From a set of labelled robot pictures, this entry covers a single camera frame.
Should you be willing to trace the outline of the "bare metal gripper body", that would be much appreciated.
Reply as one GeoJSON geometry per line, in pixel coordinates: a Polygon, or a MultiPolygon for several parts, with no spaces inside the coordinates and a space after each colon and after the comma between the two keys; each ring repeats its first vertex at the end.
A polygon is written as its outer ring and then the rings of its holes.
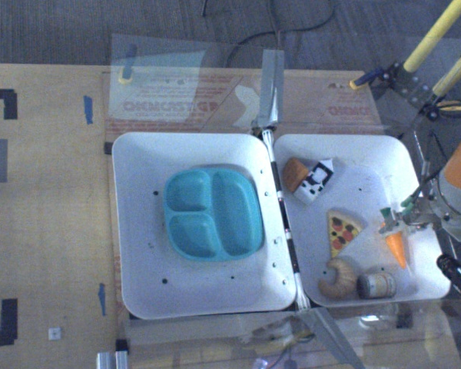
{"type": "Polygon", "coordinates": [[[410,195],[402,202],[402,220],[407,225],[422,227],[431,224],[439,228],[447,216],[448,212],[434,194],[410,195]]]}

